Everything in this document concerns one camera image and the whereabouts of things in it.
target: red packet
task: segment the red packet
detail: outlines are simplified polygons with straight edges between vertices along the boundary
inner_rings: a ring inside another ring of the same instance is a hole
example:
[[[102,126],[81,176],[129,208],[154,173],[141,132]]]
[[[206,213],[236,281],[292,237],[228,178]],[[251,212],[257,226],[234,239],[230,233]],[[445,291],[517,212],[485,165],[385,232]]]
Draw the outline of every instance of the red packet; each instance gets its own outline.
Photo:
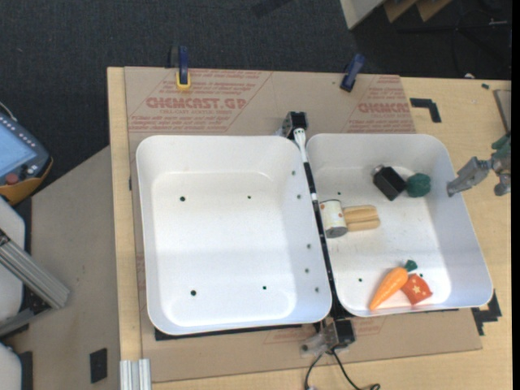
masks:
[[[415,274],[409,276],[408,281],[401,290],[408,297],[412,305],[424,301],[424,299],[433,294],[424,279]]]

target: wooden table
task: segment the wooden table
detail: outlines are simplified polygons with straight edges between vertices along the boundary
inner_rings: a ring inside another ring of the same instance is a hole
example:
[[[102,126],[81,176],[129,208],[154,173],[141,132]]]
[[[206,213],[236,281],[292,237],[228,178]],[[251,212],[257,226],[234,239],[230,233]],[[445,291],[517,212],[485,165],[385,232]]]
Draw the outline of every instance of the wooden table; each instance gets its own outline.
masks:
[[[115,205],[115,252],[119,299],[121,359],[142,358],[140,317],[134,254],[132,198],[128,190],[130,164],[125,103],[124,69],[107,72],[110,114],[110,147]],[[482,83],[489,85],[485,89]],[[408,98],[430,98],[439,108],[442,123],[433,123],[426,109],[412,108],[417,132],[440,139],[448,148],[455,169],[472,156],[488,158],[491,143],[505,134],[492,91],[510,89],[510,81],[402,78]],[[486,323],[483,349],[470,353],[439,354],[347,365],[357,386],[380,383],[385,390],[402,388],[512,388],[511,310],[511,206],[510,195],[496,197],[490,175],[464,192],[466,205],[491,273],[502,317]],[[306,370],[233,375],[155,384],[154,389],[302,389]],[[318,388],[348,388],[337,366],[313,370]]]

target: cardboard sheet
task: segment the cardboard sheet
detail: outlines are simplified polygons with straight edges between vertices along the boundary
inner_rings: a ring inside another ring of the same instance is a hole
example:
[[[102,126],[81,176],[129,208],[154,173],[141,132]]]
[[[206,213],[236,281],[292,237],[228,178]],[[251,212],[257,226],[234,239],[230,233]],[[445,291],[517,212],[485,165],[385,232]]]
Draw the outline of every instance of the cardboard sheet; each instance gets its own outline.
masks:
[[[313,325],[156,340],[145,301],[136,148],[153,134],[274,134],[289,111],[307,113],[308,138],[325,132],[412,133],[401,78],[360,74],[347,93],[340,89],[342,74],[190,71],[192,87],[180,91],[175,70],[125,68],[143,357],[151,361],[154,382],[308,366],[311,360],[300,355],[300,347],[315,334]],[[353,318],[353,326],[357,341],[341,354],[346,362],[481,348],[471,310]]]

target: gray floor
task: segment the gray floor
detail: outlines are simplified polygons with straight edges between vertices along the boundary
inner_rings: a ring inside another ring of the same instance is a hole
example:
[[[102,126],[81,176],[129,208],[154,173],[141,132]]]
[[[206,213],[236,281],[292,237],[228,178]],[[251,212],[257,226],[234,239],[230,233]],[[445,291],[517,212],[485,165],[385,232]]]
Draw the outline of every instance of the gray floor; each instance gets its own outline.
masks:
[[[511,20],[512,0],[491,1],[492,17]],[[342,72],[361,52],[366,73],[511,77],[510,28],[475,32],[495,58],[451,30],[399,32],[488,22],[482,0],[455,0],[426,23],[412,8],[390,24],[380,7],[354,30],[339,0],[258,9],[269,2],[0,0],[0,101],[54,156],[45,183],[108,145],[106,68],[164,66],[171,44],[188,47],[191,67]]]

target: white can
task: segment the white can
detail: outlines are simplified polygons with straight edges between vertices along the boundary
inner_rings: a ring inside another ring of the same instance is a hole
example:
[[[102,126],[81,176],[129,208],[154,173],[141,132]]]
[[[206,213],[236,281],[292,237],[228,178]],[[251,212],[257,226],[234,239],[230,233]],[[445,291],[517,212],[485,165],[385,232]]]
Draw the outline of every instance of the white can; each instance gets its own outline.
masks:
[[[343,236],[347,232],[347,223],[343,216],[341,202],[336,199],[324,201],[319,204],[322,215],[323,229],[327,238]]]

